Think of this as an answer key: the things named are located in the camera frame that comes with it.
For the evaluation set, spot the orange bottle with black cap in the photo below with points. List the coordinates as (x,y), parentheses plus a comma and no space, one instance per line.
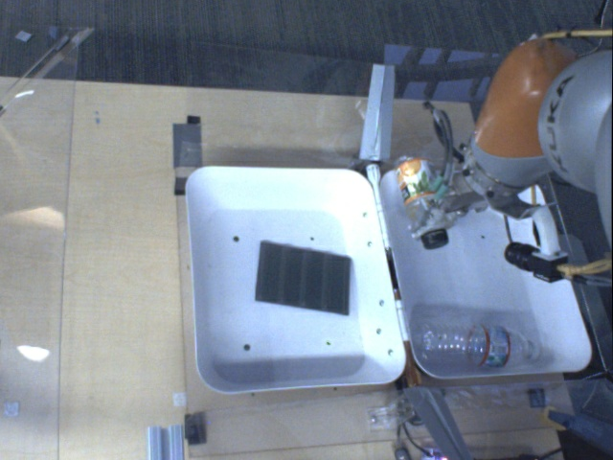
(415,181)

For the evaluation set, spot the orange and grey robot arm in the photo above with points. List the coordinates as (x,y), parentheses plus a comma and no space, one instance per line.
(551,108)

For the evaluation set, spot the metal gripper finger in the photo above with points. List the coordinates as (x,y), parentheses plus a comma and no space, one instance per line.
(427,223)

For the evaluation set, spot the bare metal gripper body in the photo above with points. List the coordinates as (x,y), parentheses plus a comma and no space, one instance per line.
(465,193)

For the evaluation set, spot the black cylinder on white bracket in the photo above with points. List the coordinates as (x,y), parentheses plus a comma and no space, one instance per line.
(531,259)

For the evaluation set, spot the clear plastic bottle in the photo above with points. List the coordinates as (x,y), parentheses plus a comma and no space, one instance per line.
(479,345)

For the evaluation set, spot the black ribbed rectangular pad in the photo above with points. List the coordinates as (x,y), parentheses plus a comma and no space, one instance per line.
(303,278)

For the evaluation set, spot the thin black and white rod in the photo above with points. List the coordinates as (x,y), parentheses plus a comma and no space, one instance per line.
(386,242)

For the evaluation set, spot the white plastic tray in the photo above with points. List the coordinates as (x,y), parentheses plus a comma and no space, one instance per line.
(479,276)
(287,352)

